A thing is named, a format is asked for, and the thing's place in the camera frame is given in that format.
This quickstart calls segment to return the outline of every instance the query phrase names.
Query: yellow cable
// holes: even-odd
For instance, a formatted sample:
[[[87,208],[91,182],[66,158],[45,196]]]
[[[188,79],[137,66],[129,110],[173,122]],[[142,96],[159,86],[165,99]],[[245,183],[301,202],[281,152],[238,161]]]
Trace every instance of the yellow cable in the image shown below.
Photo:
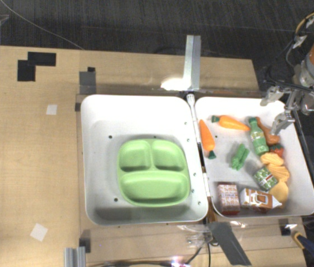
[[[295,30],[295,34],[298,34],[300,28],[303,26],[303,24],[310,18],[314,16],[314,12],[309,14],[308,16],[306,16],[297,26],[296,30]]]

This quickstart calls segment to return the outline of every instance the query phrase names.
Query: wooden table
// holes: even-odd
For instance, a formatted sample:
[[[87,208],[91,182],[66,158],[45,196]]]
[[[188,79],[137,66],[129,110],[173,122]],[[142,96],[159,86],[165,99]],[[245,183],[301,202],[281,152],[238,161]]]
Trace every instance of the wooden table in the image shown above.
[[[18,60],[27,60],[29,51],[56,53],[56,66],[37,66],[35,82],[18,82]],[[80,226],[92,225],[84,223],[80,213],[75,112],[79,72],[94,67],[98,90],[105,92],[155,89],[160,93],[161,81],[181,75],[183,66],[182,56],[0,46],[0,267],[63,266],[64,248],[76,248]],[[200,85],[211,93],[258,95],[250,60],[202,58]],[[47,115],[48,105],[57,105],[55,115]],[[305,233],[300,218],[288,221]],[[48,229],[42,241],[30,236],[36,223]],[[302,250],[290,236],[281,236],[278,220],[246,224],[250,229],[239,227],[235,233],[254,266],[305,266]],[[152,252],[153,244],[141,245],[124,237],[118,228],[91,226],[91,232],[98,233],[101,249],[87,254],[88,262],[99,263],[109,256],[146,259],[148,254],[159,254]],[[176,234],[176,227],[167,226],[162,235],[158,228],[146,233],[145,240]],[[144,227],[131,229],[140,232]],[[119,245],[121,253],[109,255],[112,245]],[[195,252],[185,243],[182,250],[185,254],[176,255]],[[207,261],[203,249],[193,266],[207,266]],[[220,247],[212,248],[212,266],[230,266]]]

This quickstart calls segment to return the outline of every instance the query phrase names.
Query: bottle label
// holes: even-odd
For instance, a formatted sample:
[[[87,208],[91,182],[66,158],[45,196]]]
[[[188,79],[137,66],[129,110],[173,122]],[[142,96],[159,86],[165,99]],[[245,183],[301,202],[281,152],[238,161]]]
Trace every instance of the bottle label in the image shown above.
[[[255,140],[264,138],[264,133],[262,131],[252,132],[250,137],[251,137],[251,141],[254,142]]]

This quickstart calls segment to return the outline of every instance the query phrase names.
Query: green plate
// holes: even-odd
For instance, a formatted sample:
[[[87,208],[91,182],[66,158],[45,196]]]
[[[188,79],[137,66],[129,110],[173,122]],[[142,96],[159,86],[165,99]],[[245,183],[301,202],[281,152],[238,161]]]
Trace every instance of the green plate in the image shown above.
[[[184,201],[190,191],[184,153],[167,140],[124,143],[117,157],[117,178],[123,197],[137,206],[176,205]]]

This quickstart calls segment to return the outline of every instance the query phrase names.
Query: black floor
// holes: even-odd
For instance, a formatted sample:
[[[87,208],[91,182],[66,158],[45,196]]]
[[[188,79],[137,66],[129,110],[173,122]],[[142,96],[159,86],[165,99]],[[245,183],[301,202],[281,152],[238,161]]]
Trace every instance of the black floor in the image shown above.
[[[202,56],[250,58],[260,89],[266,67],[274,78],[289,80],[292,70],[274,58],[291,40],[298,22],[314,8],[314,0],[3,0],[24,18],[60,35],[65,41],[12,13],[0,29],[0,45],[183,55],[188,34],[202,37]],[[314,24],[299,62],[314,41]],[[314,116],[300,116],[314,166]],[[313,218],[305,219],[314,241]]]

